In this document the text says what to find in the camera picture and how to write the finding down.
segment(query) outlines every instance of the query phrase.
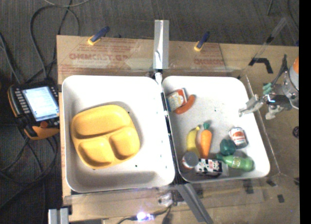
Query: green pepper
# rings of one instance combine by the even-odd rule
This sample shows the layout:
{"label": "green pepper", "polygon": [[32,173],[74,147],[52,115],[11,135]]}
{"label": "green pepper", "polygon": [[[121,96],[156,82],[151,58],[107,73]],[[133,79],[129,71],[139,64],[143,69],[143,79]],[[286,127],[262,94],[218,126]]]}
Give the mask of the green pepper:
{"label": "green pepper", "polygon": [[236,151],[235,144],[233,140],[223,139],[220,142],[220,153],[224,156],[232,155]]}

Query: yellow plate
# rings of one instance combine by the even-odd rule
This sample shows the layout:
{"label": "yellow plate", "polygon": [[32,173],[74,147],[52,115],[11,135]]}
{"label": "yellow plate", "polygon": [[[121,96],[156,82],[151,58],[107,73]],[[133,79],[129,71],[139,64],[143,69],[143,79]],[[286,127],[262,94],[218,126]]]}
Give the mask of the yellow plate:
{"label": "yellow plate", "polygon": [[78,113],[72,118],[70,135],[80,159],[92,169],[122,163],[135,156],[140,148],[131,117],[117,105]]}

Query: food box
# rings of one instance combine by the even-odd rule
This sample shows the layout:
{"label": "food box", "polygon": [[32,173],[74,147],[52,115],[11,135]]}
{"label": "food box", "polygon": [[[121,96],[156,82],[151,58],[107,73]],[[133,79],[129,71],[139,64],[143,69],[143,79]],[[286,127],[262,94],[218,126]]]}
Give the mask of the food box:
{"label": "food box", "polygon": [[[193,106],[183,114],[167,111],[161,93],[169,95],[181,88],[187,95],[196,96]],[[144,76],[74,75],[64,80],[62,95],[66,180],[73,191],[85,193],[161,187],[173,183],[176,173],[187,182],[205,183],[264,177],[270,170],[254,115],[239,117],[238,110],[248,97],[238,79],[168,76],[159,85],[154,79]],[[70,122],[84,110],[109,104],[121,106],[129,113],[138,133],[140,148],[129,160],[95,170],[79,158],[70,136]],[[205,121],[211,123],[210,131],[213,133],[209,159],[215,159],[220,151],[219,144],[222,139],[229,138],[230,129],[241,127],[249,144],[238,149],[236,155],[251,157],[255,168],[244,172],[223,163],[221,175],[215,178],[198,175],[195,170],[183,171],[180,163],[186,152],[187,133]]]}

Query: toy bottle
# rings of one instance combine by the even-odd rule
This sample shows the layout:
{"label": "toy bottle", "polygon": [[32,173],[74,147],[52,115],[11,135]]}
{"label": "toy bottle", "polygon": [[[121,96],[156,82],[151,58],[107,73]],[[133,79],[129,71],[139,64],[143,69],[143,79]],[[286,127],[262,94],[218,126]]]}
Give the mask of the toy bottle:
{"label": "toy bottle", "polygon": [[216,154],[216,159],[222,160],[229,167],[232,167],[235,169],[241,169],[246,172],[251,171],[254,166],[254,161],[252,159],[243,158],[243,157],[235,156],[235,155],[223,156],[221,154]]}

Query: dark floor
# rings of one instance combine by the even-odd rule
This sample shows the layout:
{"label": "dark floor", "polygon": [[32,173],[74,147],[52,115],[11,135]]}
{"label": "dark floor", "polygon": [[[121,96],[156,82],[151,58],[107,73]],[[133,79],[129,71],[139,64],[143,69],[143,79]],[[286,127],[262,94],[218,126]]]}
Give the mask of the dark floor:
{"label": "dark floor", "polygon": [[[153,39],[154,20],[165,19],[170,21],[170,40],[197,41],[210,31],[209,42],[262,44],[284,17],[287,24],[272,45],[294,46],[299,41],[299,0],[273,0],[269,14],[270,0],[90,0],[70,7],[64,21],[66,8],[60,5],[76,5],[86,0],[48,1],[58,6],[53,7],[44,0],[0,0],[0,33],[21,83],[42,69],[40,57],[45,65],[53,61],[58,33],[91,36],[104,26],[111,29],[107,37]],[[55,63],[49,76],[57,80]],[[40,72],[34,81],[43,78]],[[0,82],[0,168],[3,171],[22,149],[24,139],[13,126],[6,97],[8,86],[17,79],[11,74],[2,44]],[[58,135],[55,141],[59,144]],[[61,207],[60,157],[58,153],[53,160],[55,148],[53,138],[30,141],[19,160],[5,170],[11,179],[0,177],[0,223],[47,223],[47,210]],[[25,189],[20,182],[40,178],[40,166],[49,173],[44,173],[44,180]]]}

